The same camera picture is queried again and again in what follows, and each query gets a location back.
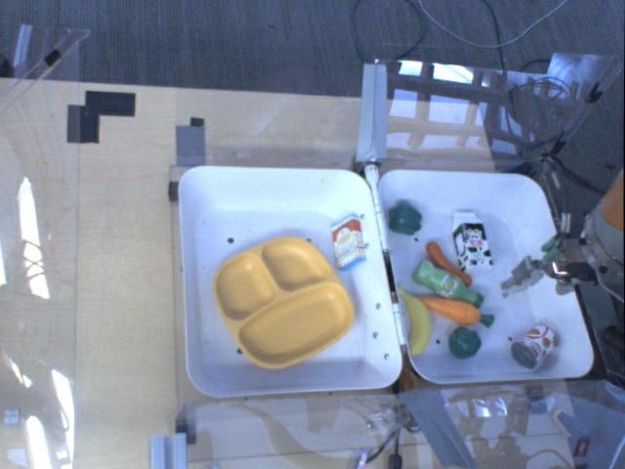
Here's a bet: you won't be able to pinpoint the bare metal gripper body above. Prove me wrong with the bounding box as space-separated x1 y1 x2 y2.
542 247 600 286

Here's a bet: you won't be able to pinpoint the cow print milk carton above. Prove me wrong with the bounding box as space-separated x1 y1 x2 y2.
451 209 494 271

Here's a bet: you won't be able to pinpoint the red and white can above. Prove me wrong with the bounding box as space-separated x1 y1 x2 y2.
510 323 560 371

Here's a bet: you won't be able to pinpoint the white plastic tray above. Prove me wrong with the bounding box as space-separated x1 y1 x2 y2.
376 168 596 386
177 165 404 400

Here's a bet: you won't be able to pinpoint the orange carrot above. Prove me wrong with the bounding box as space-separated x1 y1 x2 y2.
418 295 496 329

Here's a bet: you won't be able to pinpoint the green bottle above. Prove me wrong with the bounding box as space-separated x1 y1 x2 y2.
412 259 485 310

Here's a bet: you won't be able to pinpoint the green broccoli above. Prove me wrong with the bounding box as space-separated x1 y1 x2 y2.
388 199 424 236
447 325 483 360

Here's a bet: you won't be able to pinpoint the orange sausage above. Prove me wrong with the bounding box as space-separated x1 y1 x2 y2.
425 240 474 288

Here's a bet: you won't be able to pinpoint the yellow banana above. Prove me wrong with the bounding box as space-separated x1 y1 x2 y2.
396 285 434 359

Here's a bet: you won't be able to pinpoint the red and white carton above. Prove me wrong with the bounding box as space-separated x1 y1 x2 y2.
330 213 368 272

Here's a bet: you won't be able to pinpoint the yellow divided plate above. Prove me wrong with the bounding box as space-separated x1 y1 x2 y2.
212 234 356 371

